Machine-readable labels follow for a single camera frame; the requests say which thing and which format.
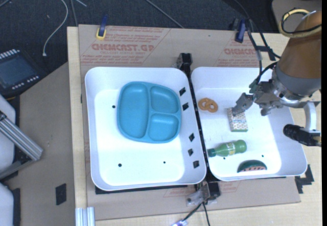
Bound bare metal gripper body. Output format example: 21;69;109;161
252;80;312;109

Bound white printed carton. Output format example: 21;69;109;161
226;107;249;133

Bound orange pretzel biscuit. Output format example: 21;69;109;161
198;98;219;113

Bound white plastic tray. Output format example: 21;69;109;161
84;66;207;191
190;66;308;182

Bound green bottle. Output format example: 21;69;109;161
207;139;248;158

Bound thin black rod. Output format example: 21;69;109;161
185;66;209;185

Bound green watermelon slice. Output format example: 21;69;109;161
237;160;268;173

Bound blue divided plate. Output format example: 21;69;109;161
116;81;182;144

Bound brown cardboard board red print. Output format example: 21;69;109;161
78;24;301;220

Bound black cylinder on white bracket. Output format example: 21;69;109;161
283;101;321;147

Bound black block with thin wires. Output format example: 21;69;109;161
186;181;221;207
175;53;193;70

